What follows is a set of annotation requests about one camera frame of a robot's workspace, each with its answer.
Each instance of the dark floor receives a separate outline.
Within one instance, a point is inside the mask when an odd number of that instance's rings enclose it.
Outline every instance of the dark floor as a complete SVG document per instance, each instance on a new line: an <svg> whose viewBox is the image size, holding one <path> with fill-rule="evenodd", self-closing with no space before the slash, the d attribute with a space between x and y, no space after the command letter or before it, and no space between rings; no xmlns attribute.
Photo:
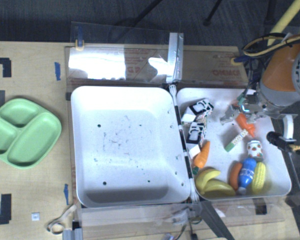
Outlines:
<svg viewBox="0 0 300 240"><path fill-rule="evenodd" d="M152 1L0 0L0 41L69 42L72 22L115 25L137 17ZM272 28L271 24L264 24L270 0L223 0L210 26L203 26L216 1L163 0L136 27L182 32L185 45L239 48ZM293 1L277 0L273 24ZM300 33L300 11L284 32ZM294 137L300 145L300 103L288 110L299 115L295 119ZM280 130L280 123L276 122L275 127ZM300 179L300 156L292 160ZM294 206L300 229L300 205Z"/></svg>

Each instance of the banana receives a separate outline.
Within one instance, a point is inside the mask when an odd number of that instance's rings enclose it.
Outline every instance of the banana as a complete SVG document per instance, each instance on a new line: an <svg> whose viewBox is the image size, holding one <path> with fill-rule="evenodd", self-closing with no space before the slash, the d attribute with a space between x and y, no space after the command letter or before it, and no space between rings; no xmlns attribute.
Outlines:
<svg viewBox="0 0 300 240"><path fill-rule="evenodd" d="M206 184L202 191L200 191L200 195L204 195L209 192L221 192L226 196L235 196L236 192L232 186L229 184L218 180L218 179L210 179Z"/></svg>
<svg viewBox="0 0 300 240"><path fill-rule="evenodd" d="M213 168L201 172L195 180L195 186L199 193L204 190L208 181L217 177L220 173L221 171Z"/></svg>

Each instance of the red object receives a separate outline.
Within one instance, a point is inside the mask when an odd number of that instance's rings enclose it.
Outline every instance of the red object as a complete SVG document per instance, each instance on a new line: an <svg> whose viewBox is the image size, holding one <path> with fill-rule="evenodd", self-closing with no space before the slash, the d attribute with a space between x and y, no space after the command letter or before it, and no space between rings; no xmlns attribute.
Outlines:
<svg viewBox="0 0 300 240"><path fill-rule="evenodd" d="M247 118L244 114L240 113L236 119L241 129L246 129L247 132L254 138L255 137L255 125L253 123L247 123Z"/></svg>

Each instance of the white cup with red dots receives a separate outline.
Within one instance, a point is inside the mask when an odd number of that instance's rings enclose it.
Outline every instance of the white cup with red dots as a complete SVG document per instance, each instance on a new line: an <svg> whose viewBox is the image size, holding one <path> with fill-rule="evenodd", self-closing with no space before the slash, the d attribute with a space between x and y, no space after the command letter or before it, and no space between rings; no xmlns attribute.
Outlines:
<svg viewBox="0 0 300 240"><path fill-rule="evenodd" d="M264 151L259 140L251 140L246 144L246 150L249 158L254 158L257 162L264 159Z"/></svg>

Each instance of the blue bottle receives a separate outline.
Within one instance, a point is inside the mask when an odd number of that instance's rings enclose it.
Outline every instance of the blue bottle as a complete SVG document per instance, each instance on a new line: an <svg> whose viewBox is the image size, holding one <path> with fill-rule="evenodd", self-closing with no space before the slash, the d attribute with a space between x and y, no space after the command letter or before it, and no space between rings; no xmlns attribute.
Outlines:
<svg viewBox="0 0 300 240"><path fill-rule="evenodd" d="M252 182L255 174L255 168L257 161L254 158L248 157L242 162L242 168L238 176L237 190L238 194L245 195L247 192L247 186Z"/></svg>

